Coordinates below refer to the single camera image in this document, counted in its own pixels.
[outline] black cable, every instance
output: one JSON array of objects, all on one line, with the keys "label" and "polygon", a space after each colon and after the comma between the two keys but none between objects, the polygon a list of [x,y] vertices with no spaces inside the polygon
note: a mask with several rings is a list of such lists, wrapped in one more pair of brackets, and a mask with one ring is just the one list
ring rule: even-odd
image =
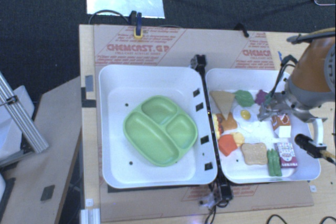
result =
[{"label": "black cable", "polygon": [[172,27],[172,28],[182,28],[179,25],[159,25],[158,27]]},{"label": "black cable", "polygon": [[336,110],[334,113],[334,132],[333,132],[333,136],[334,136],[334,144],[335,144],[335,152],[336,152]]},{"label": "black cable", "polygon": [[219,203],[217,204],[217,206],[218,206],[219,208],[225,208],[225,207],[227,207],[228,204],[229,204],[228,201],[221,201],[221,202],[219,202]]},{"label": "black cable", "polygon": [[277,86],[278,86],[282,76],[284,75],[284,72],[285,72],[286,68],[289,67],[289,66],[290,67],[295,67],[295,65],[292,65],[290,63],[287,63],[284,66],[281,65],[281,68],[279,70],[278,77],[276,79],[275,85],[274,85],[273,89],[270,91],[270,97],[273,97],[273,95],[275,93],[275,90],[277,89]]},{"label": "black cable", "polygon": [[72,216],[68,220],[67,224],[71,224],[72,223],[72,221],[78,216],[79,210],[80,210],[80,202],[79,202],[79,205],[76,207],[75,212],[72,214]]},{"label": "black cable", "polygon": [[208,184],[208,187],[209,187],[210,191],[213,192],[214,188],[215,188],[215,182],[212,182],[212,183]]},{"label": "black cable", "polygon": [[75,183],[71,184],[72,186],[69,187],[68,192],[72,192],[74,188],[77,187],[78,183],[80,183],[82,180],[83,180],[83,174],[77,179]]},{"label": "black cable", "polygon": [[327,219],[332,219],[333,221],[336,222],[336,218],[335,217],[328,216],[328,217],[322,218],[319,224],[323,224]]},{"label": "black cable", "polygon": [[280,219],[283,221],[284,224],[287,224],[287,222],[286,222],[282,217],[280,217],[279,215],[271,215],[271,216],[267,219],[266,224],[269,224],[269,222],[271,221],[271,219],[272,219],[273,217],[278,217],[278,218],[280,218]]},{"label": "black cable", "polygon": [[129,21],[128,21],[128,19],[127,19],[125,16],[123,16],[121,13],[116,12],[116,11],[111,10],[111,9],[102,9],[102,10],[99,10],[99,11],[93,13],[93,14],[91,15],[90,19],[89,19],[88,24],[89,24],[89,25],[91,24],[92,19],[93,19],[97,14],[99,14],[99,13],[104,13],[104,12],[109,12],[109,13],[117,14],[117,15],[119,15],[121,18],[123,18],[123,19],[127,22],[127,24],[129,24]]},{"label": "black cable", "polygon": [[326,160],[327,160],[329,163],[332,163],[332,164],[336,165],[336,162],[335,162],[332,158],[328,157],[328,158],[326,158]]},{"label": "black cable", "polygon": [[209,215],[205,219],[204,224],[213,224],[216,216],[216,207],[217,205],[214,205],[214,207],[211,209]]}]

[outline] toy yellow food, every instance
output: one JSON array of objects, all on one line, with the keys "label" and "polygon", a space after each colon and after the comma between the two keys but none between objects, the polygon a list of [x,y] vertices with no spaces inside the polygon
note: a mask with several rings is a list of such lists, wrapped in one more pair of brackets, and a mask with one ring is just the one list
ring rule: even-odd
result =
[{"label": "toy yellow food", "polygon": [[247,165],[267,164],[267,148],[264,143],[249,144],[245,143],[241,147],[245,163]]},{"label": "toy yellow food", "polygon": [[213,122],[214,122],[216,138],[218,140],[221,137],[221,134],[223,133],[223,127],[222,127],[222,124],[219,123],[217,115],[213,115],[212,118],[213,118]]},{"label": "toy yellow food", "polygon": [[232,136],[233,136],[233,139],[235,140],[237,146],[241,146],[242,144],[245,143],[245,138],[244,138],[243,134],[241,134],[239,132],[233,132]]},{"label": "toy yellow food", "polygon": [[240,112],[240,115],[242,116],[242,118],[244,119],[244,120],[249,120],[249,119],[251,119],[251,113],[250,112],[248,112],[248,110],[242,110],[241,112]]}]

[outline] black clamp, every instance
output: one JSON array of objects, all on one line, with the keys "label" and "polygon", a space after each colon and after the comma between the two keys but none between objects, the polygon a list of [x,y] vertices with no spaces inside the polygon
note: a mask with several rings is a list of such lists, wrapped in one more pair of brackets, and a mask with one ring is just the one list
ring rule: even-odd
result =
[{"label": "black clamp", "polygon": [[14,95],[12,97],[7,98],[6,102],[0,104],[0,106],[6,105],[6,104],[14,104],[17,101],[19,101],[19,98],[16,95]]},{"label": "black clamp", "polygon": [[134,37],[136,39],[141,39],[143,36],[143,31],[142,31],[142,13],[138,12],[137,13],[137,21],[135,24],[134,28]]},{"label": "black clamp", "polygon": [[249,33],[247,32],[247,29],[246,29],[245,25],[243,25],[241,23],[238,23],[233,30],[243,31],[244,37],[246,37],[246,38],[250,36]]},{"label": "black clamp", "polygon": [[128,24],[129,25],[136,25],[137,21],[136,21],[136,11],[132,10],[130,16],[128,16]]},{"label": "black clamp", "polygon": [[[194,69],[195,71],[197,71],[202,78],[204,97],[205,97],[205,101],[206,101],[206,107],[207,107],[207,111],[208,111],[211,135],[213,137],[213,144],[214,144],[215,155],[216,155],[216,164],[217,164],[217,167],[218,167],[218,173],[217,173],[217,177],[216,177],[215,181],[217,183],[217,187],[218,187],[218,190],[220,192],[222,202],[228,202],[231,199],[233,199],[233,193],[232,193],[232,190],[231,190],[231,182],[224,176],[224,174],[222,172],[222,169],[221,169],[221,160],[219,158],[218,146],[217,146],[216,137],[215,137],[214,124],[213,124],[213,119],[212,119],[212,114],[211,114],[211,109],[210,109],[210,101],[209,101],[207,85],[206,85],[206,81],[205,81],[205,66],[206,65],[207,65],[207,60],[206,60],[205,55],[195,55],[190,61],[190,67],[192,69]],[[204,144],[208,141],[209,140],[206,137],[201,138],[201,144]],[[212,168],[213,168],[212,163],[206,163],[205,164],[205,167],[204,167],[205,170],[212,169]]]},{"label": "black clamp", "polygon": [[86,88],[81,88],[81,97],[82,97],[82,108],[96,108],[97,102],[94,99],[86,98]]}]

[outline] green plastic plate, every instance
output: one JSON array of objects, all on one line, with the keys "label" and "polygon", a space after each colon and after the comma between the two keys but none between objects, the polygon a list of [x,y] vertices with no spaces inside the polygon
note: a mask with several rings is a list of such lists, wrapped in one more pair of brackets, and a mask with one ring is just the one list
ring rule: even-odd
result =
[{"label": "green plastic plate", "polygon": [[181,159],[198,136],[194,121],[167,97],[156,95],[124,120],[130,143],[152,164],[169,166]]}]

